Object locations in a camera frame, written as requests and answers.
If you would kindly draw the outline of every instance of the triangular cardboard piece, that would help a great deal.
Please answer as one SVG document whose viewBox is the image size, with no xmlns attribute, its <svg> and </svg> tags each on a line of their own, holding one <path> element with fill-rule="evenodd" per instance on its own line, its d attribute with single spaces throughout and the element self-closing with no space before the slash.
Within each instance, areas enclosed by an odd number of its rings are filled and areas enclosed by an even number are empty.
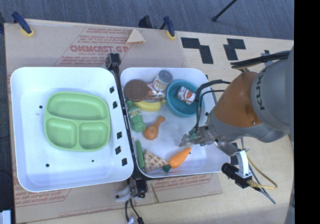
<svg viewBox="0 0 320 224">
<path fill-rule="evenodd" d="M 157 155 L 151 153 L 149 150 L 144 151 L 144 170 L 150 172 L 168 164 L 168 162 Z"/>
<path fill-rule="evenodd" d="M 133 29 L 129 38 L 126 41 L 126 44 L 135 44 L 135 43 L 145 43 L 145 38 L 138 32 L 137 29 Z"/>
</svg>

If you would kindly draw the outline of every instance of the gray carpet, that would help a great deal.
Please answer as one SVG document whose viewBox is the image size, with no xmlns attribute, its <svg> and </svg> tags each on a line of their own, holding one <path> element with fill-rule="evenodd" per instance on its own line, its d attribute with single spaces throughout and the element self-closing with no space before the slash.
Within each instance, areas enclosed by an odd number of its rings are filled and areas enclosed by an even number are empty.
<svg viewBox="0 0 320 224">
<path fill-rule="evenodd" d="M 26 18 L 138 26 L 145 15 L 159 28 L 168 15 L 175 30 L 294 39 L 295 0 L 238 0 L 216 22 L 211 18 L 231 0 L 0 0 L 7 22 Z M 4 37 L 0 35 L 0 211 L 13 207 L 12 159 Z"/>
</svg>

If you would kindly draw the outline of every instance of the white plastic tray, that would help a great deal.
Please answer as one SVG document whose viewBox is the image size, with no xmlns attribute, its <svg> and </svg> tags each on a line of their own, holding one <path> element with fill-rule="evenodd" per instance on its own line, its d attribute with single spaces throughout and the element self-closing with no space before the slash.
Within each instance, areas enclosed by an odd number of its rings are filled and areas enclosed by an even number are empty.
<svg viewBox="0 0 320 224">
<path fill-rule="evenodd" d="M 187 80 L 197 87 L 208 82 L 204 73 L 193 68 L 127 68 L 121 73 L 120 77 L 122 91 L 126 83 L 132 79 L 141 79 L 144 82 L 153 82 L 156 75 L 162 69 L 170 71 L 173 75 L 173 80 Z M 203 126 L 207 120 L 205 113 L 209 113 L 215 105 L 213 96 L 210 93 L 204 95 L 203 100 L 204 109 L 202 109 L 201 113 L 199 122 L 200 126 Z M 172 155 L 181 150 L 179 147 L 181 138 L 196 124 L 196 116 L 183 118 L 177 117 L 169 111 L 166 104 L 163 104 L 161 109 L 157 112 L 141 111 L 141 113 L 143 121 L 147 126 L 154 123 L 158 116 L 165 117 L 165 121 L 159 126 L 158 137 L 152 141 L 145 139 L 143 133 L 136 133 L 131 129 L 136 155 L 137 150 L 135 148 L 135 141 L 140 140 L 143 151 L 148 149 L 152 153 L 168 161 Z M 206 146 L 193 145 L 191 154 L 188 155 L 183 164 L 176 169 L 171 168 L 168 173 L 163 171 L 162 168 L 148 173 L 145 173 L 143 169 L 140 169 L 140 171 L 150 178 L 216 173 L 221 172 L 221 167 L 226 162 L 230 163 L 230 157 L 220 151 L 215 144 Z"/>
<path fill-rule="evenodd" d="M 104 68 L 24 67 L 11 76 L 17 177 L 42 192 L 126 180 L 134 164 L 114 76 Z M 50 95 L 77 91 L 102 97 L 111 116 L 108 144 L 94 152 L 60 150 L 46 140 L 44 112 Z"/>
</svg>

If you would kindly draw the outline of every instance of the yellow clamp pad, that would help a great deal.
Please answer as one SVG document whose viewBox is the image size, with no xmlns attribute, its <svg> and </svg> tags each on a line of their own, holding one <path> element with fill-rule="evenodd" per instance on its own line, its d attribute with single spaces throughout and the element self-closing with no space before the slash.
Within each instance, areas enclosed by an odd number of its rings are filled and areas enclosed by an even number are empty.
<svg viewBox="0 0 320 224">
<path fill-rule="evenodd" d="M 31 30 L 31 32 L 30 33 L 27 33 L 25 30 L 23 30 L 22 28 L 20 28 L 20 31 L 25 35 L 25 36 L 27 36 L 27 37 L 32 37 L 33 35 L 34 35 L 34 30 L 32 30 L 31 28 L 30 28 L 30 30 Z"/>
<path fill-rule="evenodd" d="M 174 36 L 172 37 L 168 30 L 166 31 L 166 35 L 168 36 L 169 39 L 176 39 L 177 37 L 176 33 L 174 33 Z"/>
</svg>

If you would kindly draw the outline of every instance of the green bottle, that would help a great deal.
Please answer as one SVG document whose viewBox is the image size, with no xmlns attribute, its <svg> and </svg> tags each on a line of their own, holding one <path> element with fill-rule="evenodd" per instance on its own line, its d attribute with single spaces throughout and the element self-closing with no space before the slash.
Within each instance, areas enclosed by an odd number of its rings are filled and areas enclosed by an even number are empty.
<svg viewBox="0 0 320 224">
<path fill-rule="evenodd" d="M 132 128 L 135 132 L 142 132 L 146 129 L 146 124 L 142 119 L 141 111 L 135 106 L 134 102 L 126 100 L 128 105 L 128 115 L 131 121 Z"/>
</svg>

